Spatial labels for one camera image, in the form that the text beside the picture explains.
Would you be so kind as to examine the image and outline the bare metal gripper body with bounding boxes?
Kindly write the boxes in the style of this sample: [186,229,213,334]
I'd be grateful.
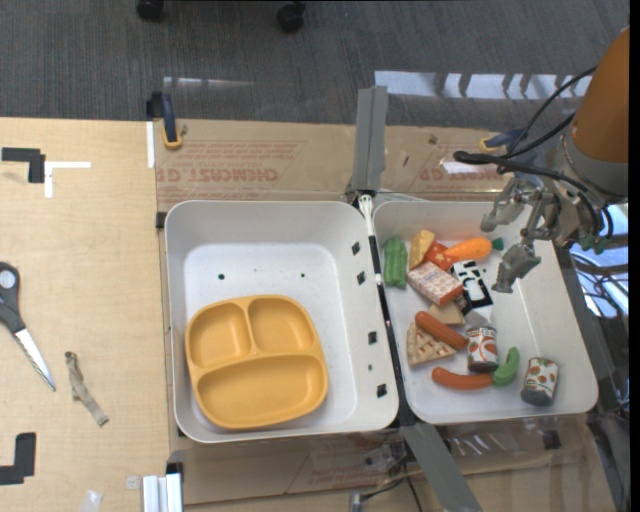
[519,172,604,248]

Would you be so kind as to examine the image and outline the black and white carton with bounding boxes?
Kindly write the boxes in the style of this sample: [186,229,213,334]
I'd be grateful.
[449,259,495,329]

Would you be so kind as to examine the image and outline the orange carrot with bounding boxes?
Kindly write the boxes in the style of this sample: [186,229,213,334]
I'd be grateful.
[444,236,505,262]

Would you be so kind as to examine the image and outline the white plastic tray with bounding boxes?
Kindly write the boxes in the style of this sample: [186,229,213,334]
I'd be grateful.
[163,199,401,445]
[372,199,600,427]

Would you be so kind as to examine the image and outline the red cube with yellow star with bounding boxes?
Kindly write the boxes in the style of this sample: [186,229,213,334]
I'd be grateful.
[424,241,459,272]

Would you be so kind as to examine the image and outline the pink and white carton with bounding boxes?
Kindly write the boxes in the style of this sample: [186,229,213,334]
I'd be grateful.
[406,260,465,307]

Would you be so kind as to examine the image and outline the tan triangular bread slice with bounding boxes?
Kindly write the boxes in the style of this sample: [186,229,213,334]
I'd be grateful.
[426,301,468,327]

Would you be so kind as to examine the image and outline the yellow cheese wedge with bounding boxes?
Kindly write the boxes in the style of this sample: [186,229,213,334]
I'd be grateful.
[408,229,437,271]

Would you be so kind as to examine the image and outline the small can with tomato print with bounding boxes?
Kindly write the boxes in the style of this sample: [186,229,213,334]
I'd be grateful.
[465,325,500,375]
[519,356,560,408]

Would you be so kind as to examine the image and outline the orange-red sausage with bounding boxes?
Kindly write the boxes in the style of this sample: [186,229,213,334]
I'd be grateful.
[414,310,470,351]
[431,366,495,392]

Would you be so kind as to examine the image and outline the green curved bean pod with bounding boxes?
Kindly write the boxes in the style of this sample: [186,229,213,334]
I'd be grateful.
[490,346,522,388]

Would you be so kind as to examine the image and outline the green toy pickle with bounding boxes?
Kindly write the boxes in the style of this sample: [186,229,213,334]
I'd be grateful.
[381,236,409,290]

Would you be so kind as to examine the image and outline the brown cardboard board red print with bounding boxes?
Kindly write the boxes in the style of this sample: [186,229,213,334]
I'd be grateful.
[152,117,604,506]

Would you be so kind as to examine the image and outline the orange divided plate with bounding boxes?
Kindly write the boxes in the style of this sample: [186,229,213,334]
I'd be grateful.
[184,294,330,431]

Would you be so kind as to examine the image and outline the black caster wheel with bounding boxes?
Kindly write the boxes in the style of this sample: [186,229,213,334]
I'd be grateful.
[275,1,308,35]
[135,0,167,23]

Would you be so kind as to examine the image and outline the grey cloth strip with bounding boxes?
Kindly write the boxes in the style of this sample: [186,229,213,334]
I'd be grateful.
[64,350,110,428]

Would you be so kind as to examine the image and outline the grey-handled scissors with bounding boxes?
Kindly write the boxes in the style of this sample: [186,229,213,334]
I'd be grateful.
[0,261,58,393]

